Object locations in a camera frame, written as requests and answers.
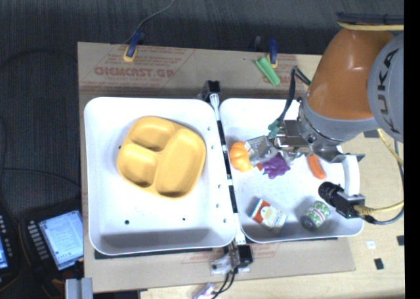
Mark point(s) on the thin black and white rod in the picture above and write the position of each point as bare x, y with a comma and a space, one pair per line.
223, 147

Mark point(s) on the orange and white carton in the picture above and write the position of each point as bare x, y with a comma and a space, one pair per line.
267, 214

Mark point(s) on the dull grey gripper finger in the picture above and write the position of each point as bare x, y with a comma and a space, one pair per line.
281, 142
290, 156

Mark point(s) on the purple toy grapes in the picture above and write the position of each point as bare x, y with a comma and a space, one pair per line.
275, 167

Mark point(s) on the black cylinder on white bracket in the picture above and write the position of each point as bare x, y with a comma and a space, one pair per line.
351, 204

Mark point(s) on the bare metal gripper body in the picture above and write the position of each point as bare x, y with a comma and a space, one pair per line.
298, 135

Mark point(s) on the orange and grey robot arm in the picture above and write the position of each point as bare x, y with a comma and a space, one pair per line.
341, 74

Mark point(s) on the yellow divided plate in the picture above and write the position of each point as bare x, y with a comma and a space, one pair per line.
177, 160

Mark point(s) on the green and white can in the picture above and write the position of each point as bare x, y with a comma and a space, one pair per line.
315, 215

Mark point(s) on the brown cardboard board red print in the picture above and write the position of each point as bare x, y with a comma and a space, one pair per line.
138, 71

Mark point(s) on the silver carton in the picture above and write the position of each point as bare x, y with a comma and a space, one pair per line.
259, 150

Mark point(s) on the orange toy pumpkin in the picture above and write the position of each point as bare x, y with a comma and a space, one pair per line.
240, 157

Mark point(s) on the green ribbed toy stick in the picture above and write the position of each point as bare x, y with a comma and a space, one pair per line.
267, 71

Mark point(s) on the white plastic tray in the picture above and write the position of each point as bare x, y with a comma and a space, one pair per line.
147, 222
292, 192

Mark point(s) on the orange toy carrot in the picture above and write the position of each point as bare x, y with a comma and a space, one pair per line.
316, 168

